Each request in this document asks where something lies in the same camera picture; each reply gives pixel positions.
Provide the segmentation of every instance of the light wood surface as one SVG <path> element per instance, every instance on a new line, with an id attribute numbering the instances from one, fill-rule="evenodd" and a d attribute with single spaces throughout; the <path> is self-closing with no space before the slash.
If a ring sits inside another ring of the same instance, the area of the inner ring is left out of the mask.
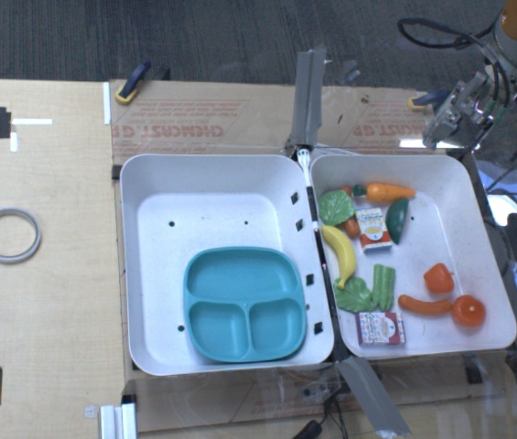
<path id="1" fill-rule="evenodd" d="M 97 418 L 85 417 L 85 407 L 117 405 L 124 388 L 112 147 L 102 84 L 0 80 L 0 106 L 13 118 L 53 120 L 18 126 L 17 153 L 0 140 L 0 208 L 32 211 L 43 230 L 31 260 L 0 264 L 0 438 L 96 438 Z M 24 224 L 0 222 L 1 251 L 16 251 L 29 239 Z M 414 437 L 517 438 L 515 379 L 506 366 L 497 379 L 491 395 L 400 409 Z M 292 437 L 309 419 L 142 436 Z M 361 411 L 345 412 L 345 419 L 350 437 L 377 437 Z M 327 420 L 321 437 L 340 437 L 339 429 Z"/>

